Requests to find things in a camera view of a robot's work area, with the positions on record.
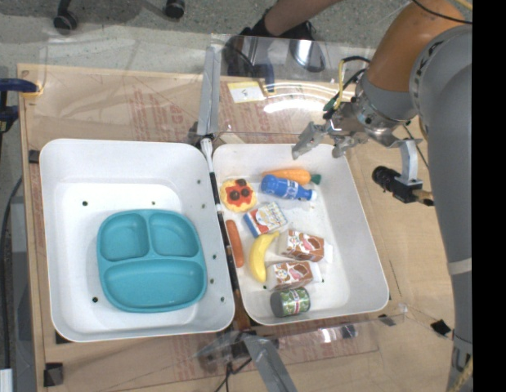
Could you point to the black cylinder on white bracket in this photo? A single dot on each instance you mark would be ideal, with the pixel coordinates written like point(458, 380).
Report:
point(406, 188)

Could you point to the yellow banana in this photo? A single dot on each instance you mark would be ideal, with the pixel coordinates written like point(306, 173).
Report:
point(257, 257)

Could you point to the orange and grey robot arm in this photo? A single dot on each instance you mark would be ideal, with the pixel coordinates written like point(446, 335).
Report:
point(444, 108)

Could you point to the brown and white carton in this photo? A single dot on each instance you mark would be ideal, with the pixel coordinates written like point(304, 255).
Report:
point(293, 275)
point(305, 246)

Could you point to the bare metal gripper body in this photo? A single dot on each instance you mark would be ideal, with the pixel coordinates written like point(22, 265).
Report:
point(361, 121)

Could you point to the orange sausage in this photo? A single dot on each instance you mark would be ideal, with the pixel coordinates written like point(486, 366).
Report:
point(235, 243)

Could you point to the white red and blue carton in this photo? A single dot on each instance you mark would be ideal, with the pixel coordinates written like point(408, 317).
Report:
point(265, 219)

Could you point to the blue divided plate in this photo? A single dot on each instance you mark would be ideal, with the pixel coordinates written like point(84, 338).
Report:
point(152, 278)

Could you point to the green can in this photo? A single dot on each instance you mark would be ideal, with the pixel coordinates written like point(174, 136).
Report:
point(290, 301)

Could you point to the white plastic tray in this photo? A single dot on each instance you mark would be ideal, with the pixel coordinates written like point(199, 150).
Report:
point(350, 235)
point(126, 170)

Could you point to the orange carrot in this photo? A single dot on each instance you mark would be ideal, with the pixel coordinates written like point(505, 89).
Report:
point(287, 175)

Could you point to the blue bottle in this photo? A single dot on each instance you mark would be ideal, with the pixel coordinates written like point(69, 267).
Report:
point(282, 187)

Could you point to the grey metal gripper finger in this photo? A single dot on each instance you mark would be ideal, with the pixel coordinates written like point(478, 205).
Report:
point(343, 144)
point(307, 140)

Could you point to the brown cardboard board red print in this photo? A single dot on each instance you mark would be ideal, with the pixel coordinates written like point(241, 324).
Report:
point(113, 108)

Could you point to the yellow and red pizza slice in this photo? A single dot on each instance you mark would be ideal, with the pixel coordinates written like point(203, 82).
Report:
point(237, 195)

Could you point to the black office chair base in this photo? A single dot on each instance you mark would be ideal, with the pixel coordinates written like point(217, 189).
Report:
point(66, 16)

